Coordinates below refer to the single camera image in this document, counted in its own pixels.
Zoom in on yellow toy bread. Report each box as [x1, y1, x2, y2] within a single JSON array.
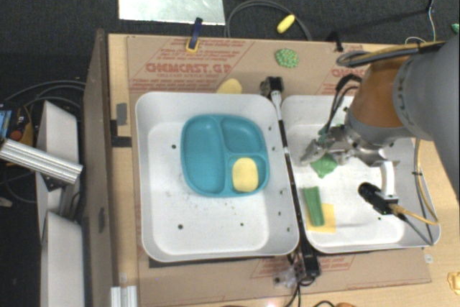
[[216, 78, 243, 95], [231, 157, 260, 193]]

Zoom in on blue divided plate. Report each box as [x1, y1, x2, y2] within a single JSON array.
[[180, 114, 271, 198]]

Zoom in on black cylinder on white bracket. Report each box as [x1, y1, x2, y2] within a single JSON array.
[[357, 160, 401, 216]]

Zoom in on brown cardboard board red print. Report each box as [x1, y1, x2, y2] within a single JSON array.
[[125, 35, 433, 300]]

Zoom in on green toy celery stick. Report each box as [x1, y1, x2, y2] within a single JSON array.
[[301, 185, 326, 228]]

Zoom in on white plastic tray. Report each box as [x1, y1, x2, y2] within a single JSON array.
[[134, 91, 301, 263], [280, 93, 442, 255]]

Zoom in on green dotted toy vegetable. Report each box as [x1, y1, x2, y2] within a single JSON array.
[[275, 47, 300, 70]]

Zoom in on yellow toy corn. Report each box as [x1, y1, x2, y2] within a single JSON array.
[[276, 14, 297, 35]]

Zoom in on thin black and white rod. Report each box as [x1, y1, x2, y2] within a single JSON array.
[[271, 89, 314, 263]]

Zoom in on green toy lettuce leaf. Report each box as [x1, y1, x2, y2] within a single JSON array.
[[310, 153, 339, 179]]

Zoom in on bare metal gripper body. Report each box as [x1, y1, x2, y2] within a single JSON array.
[[316, 124, 384, 167]]

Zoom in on yellow toy cheese slice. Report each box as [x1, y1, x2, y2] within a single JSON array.
[[306, 203, 337, 235]]

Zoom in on black block with thin wires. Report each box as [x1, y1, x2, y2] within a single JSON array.
[[259, 75, 285, 98], [293, 250, 322, 280]]

